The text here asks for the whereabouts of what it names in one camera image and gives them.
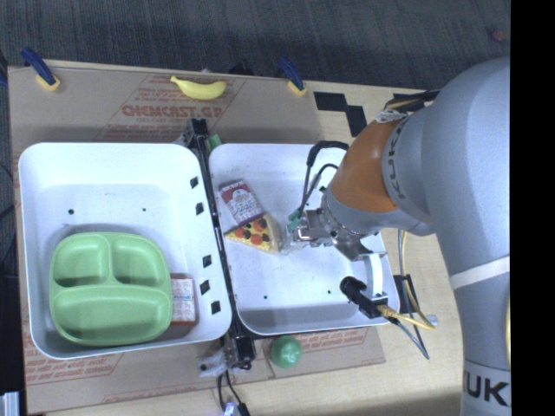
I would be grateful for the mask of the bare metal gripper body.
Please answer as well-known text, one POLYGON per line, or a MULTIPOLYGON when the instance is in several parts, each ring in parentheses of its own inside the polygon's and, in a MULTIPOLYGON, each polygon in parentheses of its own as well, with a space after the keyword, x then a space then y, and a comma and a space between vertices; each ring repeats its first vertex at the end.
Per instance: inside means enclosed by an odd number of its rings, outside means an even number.
POLYGON ((357 261, 374 251, 362 243, 362 238, 342 227, 327 211, 304 211, 302 242, 311 246, 332 246, 350 261, 357 261))

